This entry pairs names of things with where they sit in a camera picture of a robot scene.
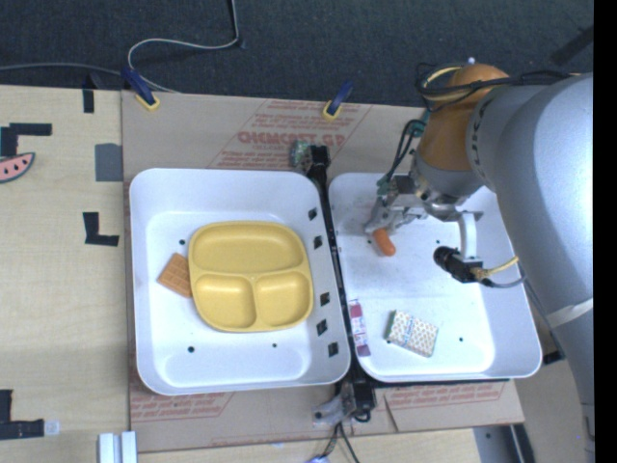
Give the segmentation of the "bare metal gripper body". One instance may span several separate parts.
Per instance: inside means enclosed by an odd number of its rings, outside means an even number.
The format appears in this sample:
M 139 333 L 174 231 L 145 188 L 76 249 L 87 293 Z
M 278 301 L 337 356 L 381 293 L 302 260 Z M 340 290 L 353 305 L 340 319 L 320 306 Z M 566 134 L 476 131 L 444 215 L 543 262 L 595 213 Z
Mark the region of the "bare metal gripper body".
M 454 222 L 462 214 L 459 207 L 481 186 L 474 174 L 384 176 L 384 206 L 401 221 L 432 216 Z

